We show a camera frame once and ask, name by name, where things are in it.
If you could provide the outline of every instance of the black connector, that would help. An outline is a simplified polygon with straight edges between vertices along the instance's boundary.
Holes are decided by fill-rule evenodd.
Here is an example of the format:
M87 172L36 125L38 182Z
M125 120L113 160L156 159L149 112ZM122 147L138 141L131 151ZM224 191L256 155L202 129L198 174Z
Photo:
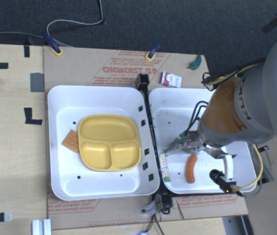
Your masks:
M230 185L236 185L236 181L227 182L224 179L224 173L216 169L212 170L209 173L209 176L224 193L233 193Z

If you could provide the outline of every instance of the small box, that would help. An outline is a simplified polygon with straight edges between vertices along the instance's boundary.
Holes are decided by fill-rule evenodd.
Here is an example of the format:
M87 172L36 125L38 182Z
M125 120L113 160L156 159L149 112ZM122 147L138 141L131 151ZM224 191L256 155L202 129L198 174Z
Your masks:
M162 81L160 84L170 88L181 88L182 78L164 71L162 73Z

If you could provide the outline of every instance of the teal object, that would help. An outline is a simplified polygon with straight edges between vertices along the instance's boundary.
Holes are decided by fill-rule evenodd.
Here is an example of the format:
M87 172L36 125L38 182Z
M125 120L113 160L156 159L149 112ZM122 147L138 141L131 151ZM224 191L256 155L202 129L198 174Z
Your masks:
M200 55L197 55L196 60L190 64L189 68L191 70L196 70L201 65L201 62L202 62L202 57Z

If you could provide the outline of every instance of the wooden surface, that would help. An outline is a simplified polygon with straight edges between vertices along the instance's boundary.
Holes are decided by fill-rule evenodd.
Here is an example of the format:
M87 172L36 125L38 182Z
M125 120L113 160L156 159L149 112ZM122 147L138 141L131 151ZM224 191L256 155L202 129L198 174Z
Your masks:
M11 213L12 221L0 223L0 234L31 234L31 221L47 218L45 96L30 92L30 74L43 73L43 48L0 45L0 212ZM25 124L24 108L33 109L33 119L42 125ZM222 218L160 223L166 235L225 235ZM146 224L53 231L62 234L139 234ZM150 235L160 234L157 225Z

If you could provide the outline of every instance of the orange sausage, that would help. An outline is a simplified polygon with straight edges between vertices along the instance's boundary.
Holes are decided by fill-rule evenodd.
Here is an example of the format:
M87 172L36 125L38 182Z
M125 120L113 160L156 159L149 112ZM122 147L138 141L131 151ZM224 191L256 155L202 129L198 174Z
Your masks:
M186 180L188 183L192 184L195 182L195 176L194 176L194 166L197 161L197 156L192 155L186 164Z

